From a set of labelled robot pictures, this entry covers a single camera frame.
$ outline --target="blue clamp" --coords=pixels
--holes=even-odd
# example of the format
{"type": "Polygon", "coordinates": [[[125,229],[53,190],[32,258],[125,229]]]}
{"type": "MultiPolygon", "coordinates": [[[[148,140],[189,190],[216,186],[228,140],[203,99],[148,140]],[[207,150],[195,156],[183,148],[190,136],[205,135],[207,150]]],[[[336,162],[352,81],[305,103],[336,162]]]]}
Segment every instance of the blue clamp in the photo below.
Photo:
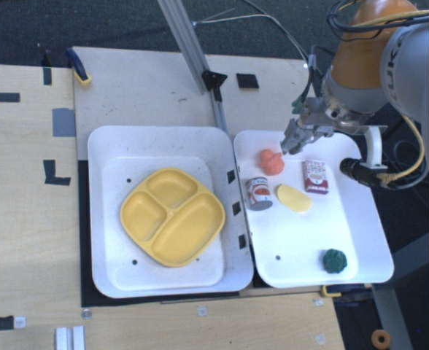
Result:
{"type": "Polygon", "coordinates": [[[72,48],[66,49],[67,58],[69,59],[72,67],[74,68],[74,76],[81,85],[88,85],[91,82],[89,73],[86,72],[82,61],[72,48]]]}

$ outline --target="soup can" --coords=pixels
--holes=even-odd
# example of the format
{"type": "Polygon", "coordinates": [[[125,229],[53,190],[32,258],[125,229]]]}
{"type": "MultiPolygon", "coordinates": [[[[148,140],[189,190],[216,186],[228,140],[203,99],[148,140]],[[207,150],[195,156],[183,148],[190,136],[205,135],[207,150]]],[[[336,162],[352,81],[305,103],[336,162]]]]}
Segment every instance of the soup can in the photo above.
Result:
{"type": "Polygon", "coordinates": [[[273,205],[268,180],[265,177],[251,178],[247,181],[246,187],[249,205],[252,210],[265,210],[273,205]]]}

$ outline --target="yellow cable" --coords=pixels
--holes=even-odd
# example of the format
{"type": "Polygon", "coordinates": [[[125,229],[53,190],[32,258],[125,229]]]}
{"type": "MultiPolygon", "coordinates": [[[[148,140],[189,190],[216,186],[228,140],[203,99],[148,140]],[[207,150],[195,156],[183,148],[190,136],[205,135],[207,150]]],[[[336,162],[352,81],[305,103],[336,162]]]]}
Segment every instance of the yellow cable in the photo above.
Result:
{"type": "Polygon", "coordinates": [[[424,149],[424,142],[422,140],[422,136],[417,130],[416,125],[406,115],[402,115],[402,117],[417,138],[417,142],[419,143],[419,157],[417,158],[416,163],[405,171],[402,171],[396,174],[377,174],[376,177],[381,179],[382,182],[385,184],[388,184],[389,182],[394,182],[395,180],[398,180],[403,176],[409,175],[410,173],[414,172],[420,166],[420,164],[424,159],[425,149],[424,149]]]}
{"type": "Polygon", "coordinates": [[[340,11],[342,11],[344,8],[347,8],[347,7],[349,7],[350,5],[354,5],[354,4],[359,3],[359,2],[361,2],[361,1],[365,1],[365,0],[354,0],[354,1],[348,1],[346,4],[341,5],[341,6],[338,8],[338,11],[340,12],[340,11]]]}
{"type": "Polygon", "coordinates": [[[415,12],[396,13],[394,15],[387,15],[386,17],[380,17],[380,18],[375,18],[374,20],[368,20],[367,22],[357,23],[352,27],[373,26],[383,22],[389,22],[394,20],[404,20],[407,18],[419,17],[421,15],[428,15],[428,14],[429,14],[429,10],[417,10],[415,12]]]}

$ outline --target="white plastic board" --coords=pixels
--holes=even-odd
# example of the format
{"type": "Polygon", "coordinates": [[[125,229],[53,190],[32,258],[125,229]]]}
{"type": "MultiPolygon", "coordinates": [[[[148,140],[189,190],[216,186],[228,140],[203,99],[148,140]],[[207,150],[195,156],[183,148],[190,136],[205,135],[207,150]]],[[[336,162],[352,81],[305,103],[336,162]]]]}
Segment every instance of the white plastic board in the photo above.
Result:
{"type": "Polygon", "coordinates": [[[262,279],[278,288],[326,284],[374,283],[393,274],[393,260],[384,236],[371,190],[339,171],[344,158],[359,158],[355,142],[335,133],[305,146],[297,155],[283,155],[284,171],[267,176],[259,166],[263,149],[281,152],[282,131],[242,131],[234,139],[234,151],[245,199],[247,222],[262,279]],[[326,163],[329,193],[307,193],[302,162],[326,163]],[[273,206],[262,211],[250,209],[247,180],[264,176],[268,180],[273,206]],[[312,207],[303,213],[282,205],[276,189],[287,184],[306,193],[312,207]],[[347,256],[341,273],[328,273],[322,256],[338,249],[347,256]]]}
{"type": "Polygon", "coordinates": [[[230,292],[253,275],[232,143],[213,127],[103,126],[88,140],[92,272],[96,287],[111,298],[230,292]],[[169,268],[147,255],[120,224],[128,194],[165,167],[186,171],[221,201],[226,221],[216,239],[190,264],[169,268]]]}

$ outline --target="red and white box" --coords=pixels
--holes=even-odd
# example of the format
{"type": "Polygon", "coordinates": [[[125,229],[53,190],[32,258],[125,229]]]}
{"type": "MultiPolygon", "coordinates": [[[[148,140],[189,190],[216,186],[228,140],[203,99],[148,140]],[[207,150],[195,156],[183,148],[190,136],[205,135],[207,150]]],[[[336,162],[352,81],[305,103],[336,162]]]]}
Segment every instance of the red and white box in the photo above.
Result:
{"type": "Polygon", "coordinates": [[[303,168],[305,191],[322,195],[328,193],[325,163],[319,160],[305,160],[303,168]]]}

